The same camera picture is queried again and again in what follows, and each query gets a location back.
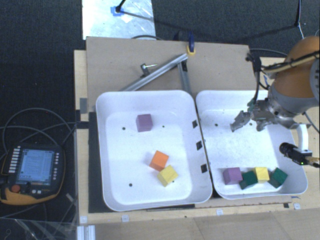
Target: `blue and yellow clamp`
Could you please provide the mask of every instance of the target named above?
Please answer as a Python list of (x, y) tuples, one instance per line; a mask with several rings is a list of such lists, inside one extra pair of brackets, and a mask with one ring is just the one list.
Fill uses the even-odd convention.
[(189, 56), (193, 56), (196, 54), (196, 49), (195, 49), (195, 37), (192, 31), (189, 31), (188, 40), (189, 40), (189, 44), (186, 47), (186, 52)]

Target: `orange cube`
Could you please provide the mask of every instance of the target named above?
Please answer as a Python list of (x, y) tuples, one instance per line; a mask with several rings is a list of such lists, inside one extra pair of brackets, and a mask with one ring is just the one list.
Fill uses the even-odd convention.
[(157, 150), (149, 166), (160, 172), (166, 167), (166, 163), (168, 159), (169, 159), (168, 155)]

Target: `purple cube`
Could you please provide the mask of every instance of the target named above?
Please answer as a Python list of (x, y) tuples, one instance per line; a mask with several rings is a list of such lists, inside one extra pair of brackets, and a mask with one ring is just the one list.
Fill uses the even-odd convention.
[(150, 114), (140, 114), (136, 117), (136, 128), (138, 132), (147, 132), (150, 131), (153, 123)]
[(223, 178), (226, 185), (238, 184), (243, 180), (239, 167), (225, 169), (223, 171)]

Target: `green cube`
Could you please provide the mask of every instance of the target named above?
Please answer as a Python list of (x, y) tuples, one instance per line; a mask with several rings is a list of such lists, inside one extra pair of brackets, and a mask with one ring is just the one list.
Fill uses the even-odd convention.
[(257, 176), (255, 175), (255, 173), (251, 170), (245, 173), (242, 173), (242, 178), (243, 180), (240, 181), (240, 188), (242, 190), (244, 190), (245, 188), (249, 187), (249, 186), (253, 186), (254, 184), (258, 183), (258, 179)]
[(287, 177), (288, 175), (284, 171), (275, 168), (275, 170), (271, 172), (268, 182), (277, 189), (285, 182)]

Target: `yellow cube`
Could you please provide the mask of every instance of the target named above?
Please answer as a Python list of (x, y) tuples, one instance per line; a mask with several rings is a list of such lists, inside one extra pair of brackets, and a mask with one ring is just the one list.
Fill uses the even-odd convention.
[(162, 185), (166, 187), (178, 177), (178, 174), (171, 165), (168, 165), (158, 173), (157, 177), (161, 181)]
[(259, 183), (265, 183), (270, 180), (267, 167), (255, 167), (253, 171)]

